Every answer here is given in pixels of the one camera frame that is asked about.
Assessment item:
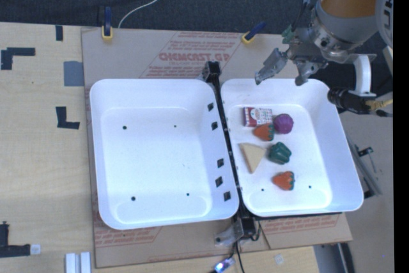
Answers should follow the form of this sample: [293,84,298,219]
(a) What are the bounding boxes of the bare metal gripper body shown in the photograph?
[285,26,364,70]

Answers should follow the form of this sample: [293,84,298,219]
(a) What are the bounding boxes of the red and white carton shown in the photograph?
[242,106,274,129]

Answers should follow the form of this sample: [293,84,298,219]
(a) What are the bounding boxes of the purple toy vegetable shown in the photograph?
[273,113,295,135]

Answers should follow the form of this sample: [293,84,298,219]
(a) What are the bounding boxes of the orange toy strawberry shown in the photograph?
[272,171,296,192]
[253,123,275,142]

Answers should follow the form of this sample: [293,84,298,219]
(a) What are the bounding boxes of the white plastic tray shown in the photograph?
[89,78,240,231]
[220,77,365,218]

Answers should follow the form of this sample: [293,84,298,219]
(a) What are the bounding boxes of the green toy pepper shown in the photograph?
[267,141,292,166]

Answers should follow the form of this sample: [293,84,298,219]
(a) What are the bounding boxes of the beige toy sandwich wedge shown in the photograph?
[238,142,267,175]

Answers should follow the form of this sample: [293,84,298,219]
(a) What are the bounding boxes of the thin black rod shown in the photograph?
[212,73,249,219]

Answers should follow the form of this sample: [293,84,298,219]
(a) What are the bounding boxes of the brown cardboard board, red print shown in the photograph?
[80,27,354,269]

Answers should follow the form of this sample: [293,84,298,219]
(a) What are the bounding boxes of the black cylinder on white bracket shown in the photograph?
[327,54,378,115]

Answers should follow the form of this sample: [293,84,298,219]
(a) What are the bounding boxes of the black block with wires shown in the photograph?
[203,60,222,84]
[238,215,257,240]

